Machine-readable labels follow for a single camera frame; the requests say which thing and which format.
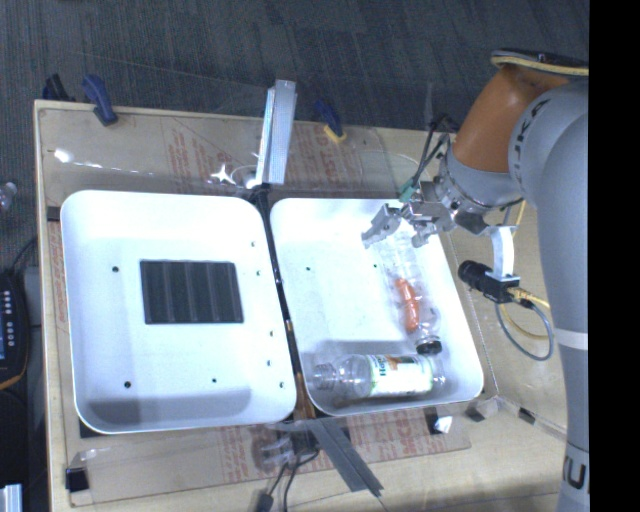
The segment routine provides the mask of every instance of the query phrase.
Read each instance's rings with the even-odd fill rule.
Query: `bottle label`
[[[418,355],[369,355],[371,393],[369,397],[413,396],[428,393],[433,387],[429,361]]]

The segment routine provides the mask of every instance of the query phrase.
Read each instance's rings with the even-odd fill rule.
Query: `white tray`
[[[336,407],[311,385],[313,368],[342,354],[415,353],[406,341],[385,288],[383,269],[361,233],[384,203],[373,199],[298,199],[277,202],[271,225],[303,376],[321,411],[342,416],[468,401],[483,387],[483,373],[440,239],[417,249],[422,275],[442,314],[441,354],[447,385],[437,395],[369,400]],[[400,229],[411,230],[407,223]]]
[[[286,332],[251,204],[87,190],[64,202],[61,224],[74,398],[89,427],[116,434],[290,414],[296,390]],[[141,260],[233,262],[244,321],[147,325]]]

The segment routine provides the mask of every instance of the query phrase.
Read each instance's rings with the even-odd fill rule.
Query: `wire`
[[[506,308],[506,306],[504,304],[500,304],[500,313],[505,318],[507,323],[509,325],[511,325],[511,327],[513,327],[516,331],[518,331],[523,336],[526,336],[527,338],[531,338],[531,339],[534,339],[534,340],[546,340],[547,339],[547,335],[546,334],[534,334],[534,333],[529,332],[529,331],[523,329],[522,327],[520,327],[515,322],[515,320],[513,318],[511,318],[511,315],[509,315],[509,312],[507,311],[507,308]]]
[[[448,134],[443,134],[440,137],[440,140],[438,141],[438,143],[436,144],[436,147],[433,148],[431,153],[429,153],[427,155],[427,152],[429,151],[429,146],[431,145],[431,139],[433,138],[433,134],[435,133],[436,129],[440,125],[444,125],[445,128],[450,128],[451,127],[451,124],[449,122],[449,116],[447,114],[442,114],[442,115],[438,116],[436,119],[434,119],[433,121],[431,121],[429,123],[429,133],[427,135],[427,140],[426,140],[426,142],[424,144],[424,148],[422,149],[422,156],[420,157],[420,163],[418,164],[418,170],[416,171],[416,173],[411,178],[411,186],[412,187],[416,187],[418,185],[418,181],[420,180],[420,176],[424,172],[425,168],[427,167],[427,165],[429,165],[429,162],[431,162],[431,160],[433,160],[433,157],[436,156],[436,154],[438,153],[438,150],[440,149],[440,146],[442,146],[442,144],[444,144],[445,141],[448,140],[448,138],[449,138]]]
[[[546,300],[536,297],[533,293],[528,292],[527,290],[514,286],[513,288],[509,288],[507,291],[513,295],[516,300],[530,300],[531,302],[540,304],[547,309],[551,309],[551,306],[549,306],[549,303]]]
[[[495,309],[496,309],[496,315],[498,317],[498,322],[500,322],[500,327],[502,327],[502,330],[504,331],[505,335],[507,336],[507,338],[509,338],[509,341],[511,341],[511,343],[520,351],[522,352],[525,356],[535,360],[535,361],[546,361],[549,358],[551,358],[551,356],[553,355],[553,347],[554,347],[554,339],[553,339],[553,329],[551,328],[551,323],[549,322],[549,320],[547,319],[547,317],[545,316],[545,314],[533,303],[530,301],[521,301],[519,302],[519,304],[521,306],[527,307],[529,309],[532,309],[533,311],[535,311],[538,316],[542,319],[542,322],[544,323],[545,329],[547,330],[547,336],[549,338],[549,351],[544,355],[544,356],[537,356],[535,354],[532,354],[531,352],[529,352],[527,349],[523,348],[515,339],[513,336],[511,336],[511,333],[509,332],[509,330],[507,329],[507,326],[504,324],[504,321],[502,319],[502,314],[500,312],[500,307],[499,304],[495,305]]]
[[[291,483],[293,482],[293,478],[296,476],[296,472],[298,471],[298,469],[301,466],[304,466],[308,462],[311,462],[318,455],[320,455],[320,450],[317,450],[317,449],[314,450],[314,452],[312,453],[311,457],[309,457],[307,460],[305,460],[303,462],[300,462],[301,455],[302,454],[296,455],[296,463],[293,466],[293,468],[291,469],[291,476],[289,477],[289,481],[287,482],[287,486],[284,489],[284,496],[282,498],[282,510],[283,510],[283,512],[288,512],[288,510],[289,510],[288,507],[287,507],[287,496],[289,495],[289,489],[291,488]]]
[[[518,208],[518,216],[516,217],[516,222],[515,222],[516,226],[519,226],[520,223],[522,222],[522,217],[524,216],[524,209],[525,209],[526,206],[527,206],[527,202],[525,200],[523,200],[520,203],[520,208]],[[511,233],[511,237],[515,238],[517,232],[518,232],[517,229],[515,231],[513,231],[513,233]]]
[[[282,479],[282,475],[284,474],[284,470],[287,469],[287,466],[288,466],[288,463],[285,462],[282,465],[282,467],[280,468],[280,472],[278,473],[278,476],[276,477],[276,481],[271,486],[271,490],[267,493],[269,496],[271,496],[273,494],[273,491],[276,490],[276,487],[277,487],[278,483],[280,482],[280,480]]]
[[[20,249],[20,251],[18,252],[18,255],[14,258],[13,263],[11,263],[11,266],[9,267],[9,272],[11,274],[15,274],[16,271],[16,266],[18,265],[18,262],[20,261],[20,259],[25,255],[25,253],[29,250],[29,248],[34,245],[36,242],[38,241],[38,236],[34,236],[33,238],[31,238],[31,240],[29,240],[23,247],[22,249]]]
[[[15,403],[20,405],[20,407],[22,409],[24,409],[24,410],[27,409],[27,402],[25,402],[24,398],[22,398],[20,395],[18,395],[18,393],[16,393],[13,389],[11,389],[11,388],[0,389],[0,393],[2,393],[5,396],[10,397]]]

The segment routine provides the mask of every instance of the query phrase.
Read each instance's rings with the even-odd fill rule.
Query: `blue clamp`
[[[322,116],[322,119],[327,126],[325,127],[325,133],[329,135],[329,137],[334,142],[342,142],[347,138],[347,134],[342,129],[342,124],[340,123],[340,117],[336,113],[335,110],[322,100],[316,100],[313,104],[318,113]]]
[[[42,98],[56,101],[76,101],[75,98],[67,94],[58,73],[54,73],[47,78],[45,86],[42,89]]]
[[[85,75],[82,80],[82,89],[84,89],[89,101],[96,104],[93,111],[104,126],[118,121],[118,116],[111,107],[111,99],[102,78],[97,75]]]

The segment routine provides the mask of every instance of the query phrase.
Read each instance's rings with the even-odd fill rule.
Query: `electronic device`
[[[17,277],[0,274],[0,389],[20,380],[27,366],[28,321]]]

